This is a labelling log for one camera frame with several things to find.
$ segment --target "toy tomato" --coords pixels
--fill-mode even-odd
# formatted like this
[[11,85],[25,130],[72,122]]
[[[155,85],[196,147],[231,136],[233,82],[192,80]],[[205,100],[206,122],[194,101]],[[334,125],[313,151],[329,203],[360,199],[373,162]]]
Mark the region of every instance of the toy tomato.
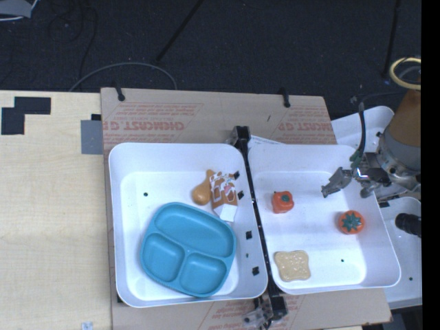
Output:
[[272,197],[272,209],[275,213],[288,212],[294,205],[292,194],[288,190],[274,192],[274,196]]
[[347,210],[339,217],[338,225],[345,234],[357,234],[364,228],[365,220],[356,210]]

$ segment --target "toy bread slice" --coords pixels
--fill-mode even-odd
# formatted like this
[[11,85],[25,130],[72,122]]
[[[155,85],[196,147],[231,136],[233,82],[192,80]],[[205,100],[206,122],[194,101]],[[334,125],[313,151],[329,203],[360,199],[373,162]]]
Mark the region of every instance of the toy bread slice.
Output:
[[311,275],[309,255],[303,250],[277,252],[274,259],[283,281],[307,280]]

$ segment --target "yellow ring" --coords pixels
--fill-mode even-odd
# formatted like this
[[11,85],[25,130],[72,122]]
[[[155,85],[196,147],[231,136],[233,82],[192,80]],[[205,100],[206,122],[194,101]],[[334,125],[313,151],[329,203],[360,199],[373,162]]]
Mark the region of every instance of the yellow ring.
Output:
[[421,85],[414,85],[412,83],[405,82],[404,80],[401,80],[399,77],[396,76],[396,73],[394,72],[395,68],[400,63],[407,63],[407,62],[414,62],[419,63],[421,65],[421,59],[420,58],[400,58],[399,60],[395,61],[391,67],[390,67],[390,77],[392,80],[394,80],[399,86],[405,87],[407,89],[415,89],[417,91],[421,91]]

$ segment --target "robotic arm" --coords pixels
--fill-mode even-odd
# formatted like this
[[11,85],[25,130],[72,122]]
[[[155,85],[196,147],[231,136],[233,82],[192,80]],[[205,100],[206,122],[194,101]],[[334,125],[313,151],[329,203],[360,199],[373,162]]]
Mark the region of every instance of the robotic arm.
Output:
[[390,77],[408,89],[384,133],[375,153],[365,153],[364,104],[360,104],[362,139],[352,155],[351,169],[338,168],[329,183],[322,186],[322,195],[338,192],[354,178],[362,185],[361,197],[368,197],[380,186],[398,185],[412,193],[421,192],[421,83],[402,80],[395,69],[405,62],[421,63],[420,58],[402,58],[390,67]]

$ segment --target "divided blue plate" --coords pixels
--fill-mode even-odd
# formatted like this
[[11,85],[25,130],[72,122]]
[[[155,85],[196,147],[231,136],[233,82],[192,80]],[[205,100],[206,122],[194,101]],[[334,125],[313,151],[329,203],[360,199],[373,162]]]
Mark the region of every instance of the divided blue plate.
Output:
[[187,204],[164,204],[153,216],[140,249],[153,280],[196,297],[209,297],[228,277],[237,247],[232,228]]

